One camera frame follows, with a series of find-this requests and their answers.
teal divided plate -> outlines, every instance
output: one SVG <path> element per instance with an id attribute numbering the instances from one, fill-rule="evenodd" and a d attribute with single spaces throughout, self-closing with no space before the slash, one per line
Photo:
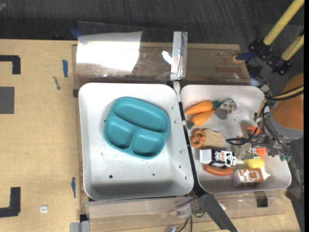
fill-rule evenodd
<path id="1" fill-rule="evenodd" d="M 117 150 L 151 159 L 162 151 L 169 128 L 169 116 L 161 108 L 133 97 L 121 97 L 106 118 L 104 137 Z"/>

toy carrot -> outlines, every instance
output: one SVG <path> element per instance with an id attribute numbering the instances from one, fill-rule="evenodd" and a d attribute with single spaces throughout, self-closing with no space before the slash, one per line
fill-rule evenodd
<path id="1" fill-rule="evenodd" d="M 203 113 L 203 112 L 210 111 L 214 106 L 219 106 L 218 101 L 215 101 L 214 103 L 212 103 L 211 101 L 203 101 L 203 102 L 200 102 L 200 103 L 194 105 L 193 107 L 191 107 L 190 109 L 188 109 L 184 113 L 185 114 Z"/>
<path id="2" fill-rule="evenodd" d="M 193 126 L 200 126 L 204 124 L 211 117 L 211 115 L 214 114 L 214 111 L 215 110 L 210 110 L 201 114 L 194 115 L 192 118 L 192 123 L 188 124 L 188 128 L 191 129 Z"/>

toy sausage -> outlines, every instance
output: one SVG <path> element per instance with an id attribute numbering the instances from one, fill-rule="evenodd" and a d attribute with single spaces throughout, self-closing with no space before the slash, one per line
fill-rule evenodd
<path id="1" fill-rule="evenodd" d="M 206 141 L 205 132 L 200 129 L 195 130 L 193 136 L 190 137 L 190 143 L 194 148 L 202 147 L 205 141 Z"/>
<path id="2" fill-rule="evenodd" d="M 204 170 L 210 174 L 217 175 L 217 176 L 228 176 L 234 173 L 233 168 L 230 168 L 230 167 L 215 168 L 210 165 L 205 165 Z"/>

blue tape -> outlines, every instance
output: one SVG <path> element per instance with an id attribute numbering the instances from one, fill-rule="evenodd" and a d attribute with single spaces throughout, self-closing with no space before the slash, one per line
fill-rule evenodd
<path id="1" fill-rule="evenodd" d="M 74 177 L 72 177 L 71 187 L 72 187 L 72 190 L 73 190 L 74 198 L 76 198 L 76 184 L 75 184 L 75 178 Z"/>
<path id="2" fill-rule="evenodd" d="M 255 58 L 255 57 L 256 57 L 255 53 L 247 52 L 247 53 L 243 53 L 243 54 L 236 56 L 236 60 L 243 60 L 243 59 L 249 59 L 249 58 Z"/>
<path id="3" fill-rule="evenodd" d="M 63 69 L 64 77 L 68 77 L 68 72 L 69 72 L 68 62 L 65 59 L 62 60 L 62 69 Z"/>
<path id="4" fill-rule="evenodd" d="M 79 30 L 75 29 L 75 28 L 71 28 L 70 29 L 71 34 L 73 34 L 77 40 L 82 43 L 83 45 L 88 45 L 87 40 L 85 40 L 84 36 L 79 32 Z"/>

metal bracket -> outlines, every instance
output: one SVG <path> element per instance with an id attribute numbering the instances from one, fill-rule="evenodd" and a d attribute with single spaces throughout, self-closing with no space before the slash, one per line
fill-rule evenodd
<path id="1" fill-rule="evenodd" d="M 70 224 L 70 232 L 89 232 L 89 221 L 79 222 L 71 222 Z"/>
<path id="2" fill-rule="evenodd" d="M 266 64 L 273 69 L 273 73 L 278 72 L 281 76 L 284 75 L 292 66 L 292 63 L 289 60 L 282 59 L 278 52 L 272 54 L 267 59 Z"/>
<path id="3" fill-rule="evenodd" d="M 274 49 L 270 45 L 265 45 L 263 39 L 257 39 L 253 41 L 249 46 L 248 50 L 256 53 L 256 55 L 263 61 L 273 53 Z"/>

